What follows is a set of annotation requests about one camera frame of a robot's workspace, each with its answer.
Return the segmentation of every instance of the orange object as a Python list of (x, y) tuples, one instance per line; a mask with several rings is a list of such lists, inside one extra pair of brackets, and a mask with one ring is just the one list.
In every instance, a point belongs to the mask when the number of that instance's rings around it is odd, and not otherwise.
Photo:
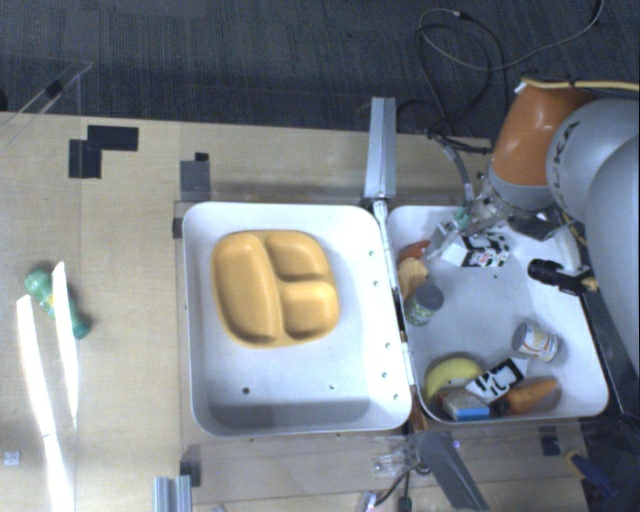
[(398, 284), (402, 300), (416, 291), (416, 288), (424, 283), (429, 275), (427, 267), (422, 261), (415, 258), (405, 258), (398, 267)]
[(595, 96), (578, 89), (526, 86), (516, 97), (496, 142), (491, 166), (514, 185), (547, 185), (545, 161), (560, 124)]
[(554, 377), (542, 379), (531, 384), (514, 387), (503, 398), (509, 403), (509, 413), (520, 414), (527, 412), (540, 400), (551, 393), (558, 385)]
[(398, 255), (398, 265), (402, 263), (407, 258), (415, 258), (419, 260), (422, 258), (424, 254), (424, 250), (429, 246), (429, 240), (421, 240), (420, 242), (415, 242), (411, 245), (407, 245), (404, 249), (400, 251)]
[(320, 244), (300, 231), (242, 231), (222, 238), (210, 259), (218, 316), (251, 348), (313, 341), (338, 324), (333, 272)]

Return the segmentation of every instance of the gray carpet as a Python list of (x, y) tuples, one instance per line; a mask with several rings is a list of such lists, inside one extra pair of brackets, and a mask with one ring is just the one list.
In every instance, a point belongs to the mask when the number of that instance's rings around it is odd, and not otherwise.
[[(94, 67), (83, 83), (86, 114), (365, 130), (371, 96), (433, 103), (412, 48), (425, 10), (465, 10), (496, 34), (509, 62), (580, 31), (594, 5), (595, 0), (5, 1), (0, 87), (15, 109), (45, 85), (56, 63), (43, 59), (88, 60)], [(492, 65), (499, 63), (495, 45), (474, 24), (439, 13), (428, 21), (468, 31), (487, 48)], [(509, 68), (507, 88), (532, 70), (638, 81), (639, 26), (637, 2), (606, 0), (600, 21), (587, 34)], [(484, 65), (468, 38), (443, 30), (432, 37), (452, 54)], [(471, 99), (484, 77), (433, 50), (422, 52), (422, 59), (448, 113)], [(505, 114), (504, 78), (492, 73), (480, 103), (452, 123), (452, 132), (496, 136)], [(400, 125), (411, 130), (437, 118), (433, 106), (407, 109)]]

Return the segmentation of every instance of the metal bracket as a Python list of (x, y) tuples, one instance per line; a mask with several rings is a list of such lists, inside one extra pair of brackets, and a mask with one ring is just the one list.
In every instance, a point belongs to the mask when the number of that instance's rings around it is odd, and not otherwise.
[(455, 509), (489, 510), (462, 458), (453, 448), (450, 432), (414, 434), (420, 460), (426, 463)]
[(369, 125), (369, 152), (364, 199), (391, 199), (396, 195), (396, 100), (373, 98)]
[(157, 477), (153, 482), (154, 512), (192, 512), (191, 477)]

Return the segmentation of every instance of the small bottle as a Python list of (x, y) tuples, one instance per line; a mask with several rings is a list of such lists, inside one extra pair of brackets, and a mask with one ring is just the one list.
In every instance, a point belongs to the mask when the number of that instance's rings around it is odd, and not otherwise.
[[(29, 295), (33, 297), (47, 315), (55, 319), (51, 274), (42, 269), (34, 270), (24, 280), (24, 286), (29, 292)], [(80, 318), (75, 302), (71, 297), (69, 297), (69, 313), (71, 315), (73, 336), (80, 340), (89, 334), (91, 328)]]
[(404, 315), (413, 325), (426, 325), (444, 304), (444, 295), (436, 285), (423, 283), (404, 303)]

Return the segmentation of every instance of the yellow divided tray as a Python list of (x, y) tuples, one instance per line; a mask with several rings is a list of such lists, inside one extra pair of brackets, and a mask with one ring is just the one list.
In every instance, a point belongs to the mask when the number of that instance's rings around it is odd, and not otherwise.
[(340, 316), (327, 257), (301, 231), (232, 233), (211, 254), (211, 283), (227, 334), (254, 348), (317, 340)]

